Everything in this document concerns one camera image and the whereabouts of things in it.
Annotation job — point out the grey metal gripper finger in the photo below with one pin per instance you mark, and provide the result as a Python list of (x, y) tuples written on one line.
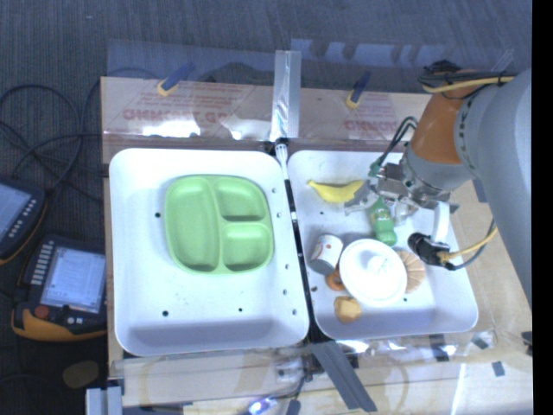
[(360, 200), (404, 212)]

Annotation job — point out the green bottle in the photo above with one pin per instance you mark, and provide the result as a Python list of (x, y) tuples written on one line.
[(383, 225)]

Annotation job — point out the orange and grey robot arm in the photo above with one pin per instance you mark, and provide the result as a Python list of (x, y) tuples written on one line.
[(497, 145)]

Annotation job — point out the black cylinder on white bracket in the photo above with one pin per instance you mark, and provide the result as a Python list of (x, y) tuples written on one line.
[(425, 247)]

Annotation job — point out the green divided plate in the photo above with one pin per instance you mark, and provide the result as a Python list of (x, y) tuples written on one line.
[(194, 227)]

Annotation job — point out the white plastic tray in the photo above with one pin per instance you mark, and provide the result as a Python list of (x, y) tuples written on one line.
[(142, 231), (440, 301)]

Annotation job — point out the tan ribbed bread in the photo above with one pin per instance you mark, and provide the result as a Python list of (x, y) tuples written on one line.
[(415, 272)]

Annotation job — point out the yellow bread roll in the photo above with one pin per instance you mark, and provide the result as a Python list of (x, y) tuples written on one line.
[(347, 310)]

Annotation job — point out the white and orange can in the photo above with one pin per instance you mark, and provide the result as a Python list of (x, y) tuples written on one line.
[(326, 253)]

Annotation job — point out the yellow banana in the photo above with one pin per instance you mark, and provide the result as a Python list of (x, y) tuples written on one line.
[(334, 189)]

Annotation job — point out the brown cardboard board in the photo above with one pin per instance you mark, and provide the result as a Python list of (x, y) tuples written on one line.
[(490, 318)]

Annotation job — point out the white bowl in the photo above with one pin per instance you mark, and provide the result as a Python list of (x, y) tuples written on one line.
[(371, 272)]

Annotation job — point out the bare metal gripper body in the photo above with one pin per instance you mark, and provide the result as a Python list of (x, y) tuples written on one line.
[(395, 182)]

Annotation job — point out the orange doughnut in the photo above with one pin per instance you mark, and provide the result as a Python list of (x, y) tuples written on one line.
[(333, 281)]

